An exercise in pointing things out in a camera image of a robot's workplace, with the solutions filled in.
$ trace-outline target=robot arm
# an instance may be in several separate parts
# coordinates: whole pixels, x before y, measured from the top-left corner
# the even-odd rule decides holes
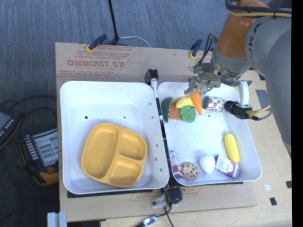
[[[204,94],[221,83],[239,86],[241,75],[253,68],[266,79],[270,107],[291,156],[291,10],[271,9],[259,0],[226,0],[225,5],[230,14],[219,39],[209,35],[206,42],[206,53],[209,39],[216,43],[211,62],[203,63],[202,57],[198,76],[191,78],[185,95],[198,90]],[[247,105],[229,103],[225,109],[250,118]]]

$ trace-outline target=yellow plate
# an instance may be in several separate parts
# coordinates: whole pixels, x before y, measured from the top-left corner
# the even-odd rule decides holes
[[[139,181],[147,156],[144,138],[125,127],[100,123],[84,145],[81,167],[90,178],[127,188]]]

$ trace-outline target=orange carrot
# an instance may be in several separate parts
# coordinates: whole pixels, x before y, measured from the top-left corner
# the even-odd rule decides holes
[[[193,102],[193,105],[195,109],[198,111],[199,115],[202,115],[202,102],[201,102],[201,95],[200,92],[197,91],[190,96],[191,101]]]

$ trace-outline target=blue clamp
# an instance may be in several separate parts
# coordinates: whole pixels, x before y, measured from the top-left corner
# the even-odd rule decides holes
[[[198,56],[198,50],[202,44],[202,39],[197,40],[190,49],[189,57],[192,60],[195,60]]]
[[[96,49],[98,49],[98,45],[102,44],[107,38],[106,34],[101,35],[98,39],[96,39],[93,43],[86,46],[86,51],[88,53],[93,53]]]

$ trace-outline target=white egg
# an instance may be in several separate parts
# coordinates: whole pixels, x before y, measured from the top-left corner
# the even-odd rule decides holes
[[[211,155],[204,155],[200,159],[200,166],[206,174],[210,174],[214,170],[215,159]]]

